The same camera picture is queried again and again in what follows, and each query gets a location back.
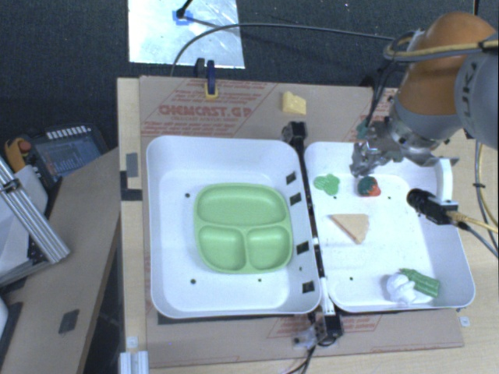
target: white garlic toy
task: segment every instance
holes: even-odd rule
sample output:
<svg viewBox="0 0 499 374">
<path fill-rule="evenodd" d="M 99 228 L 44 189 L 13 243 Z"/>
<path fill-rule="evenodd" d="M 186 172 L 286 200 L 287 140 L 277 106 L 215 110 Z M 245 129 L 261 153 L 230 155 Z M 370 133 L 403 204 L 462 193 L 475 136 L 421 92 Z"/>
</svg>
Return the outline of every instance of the white garlic toy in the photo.
<svg viewBox="0 0 499 374">
<path fill-rule="evenodd" d="M 390 294 L 390 299 L 393 302 L 404 302 L 406 305 L 410 305 L 416 300 L 415 285 L 416 283 L 409 281 L 404 274 L 393 274 L 387 281 L 387 291 Z"/>
</svg>

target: white tray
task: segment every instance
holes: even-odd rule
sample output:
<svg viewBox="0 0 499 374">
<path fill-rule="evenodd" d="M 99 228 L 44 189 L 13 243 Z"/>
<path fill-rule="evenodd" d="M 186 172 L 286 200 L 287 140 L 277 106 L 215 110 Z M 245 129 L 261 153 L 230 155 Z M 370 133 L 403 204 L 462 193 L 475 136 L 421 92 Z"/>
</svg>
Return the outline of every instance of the white tray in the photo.
<svg viewBox="0 0 499 374">
<path fill-rule="evenodd" d="M 378 197 L 360 197 L 350 175 L 351 143 L 314 143 L 306 149 L 327 293 L 349 312 L 463 307 L 475 288 L 458 231 L 418 217 L 405 198 L 410 189 L 436 192 L 433 168 L 410 161 L 377 168 Z M 318 175 L 340 178 L 334 197 L 313 187 Z M 287 177 L 295 181 L 288 184 Z M 172 318 L 300 314 L 321 298 L 310 222 L 299 160 L 280 141 L 162 136 L 147 148 L 150 211 L 151 294 L 155 307 Z M 293 255 L 277 271 L 227 274 L 210 269 L 196 249 L 193 206 L 207 185 L 241 182 L 273 187 L 287 201 Z M 290 197 L 301 195 L 291 204 Z M 327 218 L 334 213 L 365 213 L 370 229 L 361 245 Z M 309 250 L 298 254 L 298 245 Z M 441 282 L 438 298 L 420 295 L 409 306 L 389 300 L 384 283 L 402 267 Z M 303 292 L 304 284 L 313 290 Z"/>
<path fill-rule="evenodd" d="M 381 195 L 362 197 L 350 175 L 351 143 L 313 143 L 305 152 L 317 232 L 334 303 L 348 312 L 464 307 L 472 302 L 475 286 L 456 227 L 437 226 L 406 202 L 410 189 L 437 191 L 434 168 L 409 160 L 378 167 Z M 329 196 L 313 186 L 320 175 L 340 179 L 338 194 Z M 370 220 L 366 239 L 354 243 L 329 218 L 337 213 L 364 213 Z M 385 284 L 401 268 L 418 270 L 441 283 L 438 298 L 417 293 L 411 305 L 391 302 Z"/>
<path fill-rule="evenodd" d="M 295 174 L 288 184 L 287 176 Z M 302 175 L 296 152 L 280 141 L 162 136 L 147 148 L 151 294 L 173 318 L 299 314 L 314 310 L 320 285 Z M 205 265 L 196 250 L 193 205 L 207 185 L 268 185 L 288 203 L 293 255 L 277 271 L 226 274 Z M 290 197 L 300 193 L 301 202 Z M 296 246 L 309 242 L 298 254 Z M 313 282 L 313 291 L 303 284 Z"/>
</svg>

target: black clip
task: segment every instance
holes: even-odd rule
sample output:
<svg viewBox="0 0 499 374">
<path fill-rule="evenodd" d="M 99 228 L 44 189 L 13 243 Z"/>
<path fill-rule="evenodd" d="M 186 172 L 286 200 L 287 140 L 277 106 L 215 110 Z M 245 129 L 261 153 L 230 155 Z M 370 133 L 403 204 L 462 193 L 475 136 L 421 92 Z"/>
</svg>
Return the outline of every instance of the black clip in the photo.
<svg viewBox="0 0 499 374">
<path fill-rule="evenodd" d="M 10 182 L 6 182 L 1 188 L 0 192 L 8 194 L 9 192 L 17 190 L 21 186 L 21 182 L 18 178 L 14 178 Z"/>
</svg>

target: display screen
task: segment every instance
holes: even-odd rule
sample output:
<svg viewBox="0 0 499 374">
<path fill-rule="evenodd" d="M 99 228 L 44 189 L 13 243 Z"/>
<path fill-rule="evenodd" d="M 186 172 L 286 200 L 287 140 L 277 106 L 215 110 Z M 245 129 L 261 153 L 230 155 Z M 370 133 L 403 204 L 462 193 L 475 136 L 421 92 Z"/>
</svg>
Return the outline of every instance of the display screen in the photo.
<svg viewBox="0 0 499 374">
<path fill-rule="evenodd" d="M 69 175 L 101 155 L 90 136 L 51 140 L 36 144 L 35 148 L 54 181 Z"/>
</svg>

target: green plate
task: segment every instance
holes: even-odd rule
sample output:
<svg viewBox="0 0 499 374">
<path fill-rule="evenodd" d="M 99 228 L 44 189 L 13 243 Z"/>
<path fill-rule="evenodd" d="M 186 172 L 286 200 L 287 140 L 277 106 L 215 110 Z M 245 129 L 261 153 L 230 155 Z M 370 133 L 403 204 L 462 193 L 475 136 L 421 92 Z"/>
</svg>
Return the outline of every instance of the green plate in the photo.
<svg viewBox="0 0 499 374">
<path fill-rule="evenodd" d="M 194 205 L 196 245 L 203 261 L 223 273 L 264 273 L 292 256 L 288 206 L 271 187 L 209 185 Z"/>
</svg>

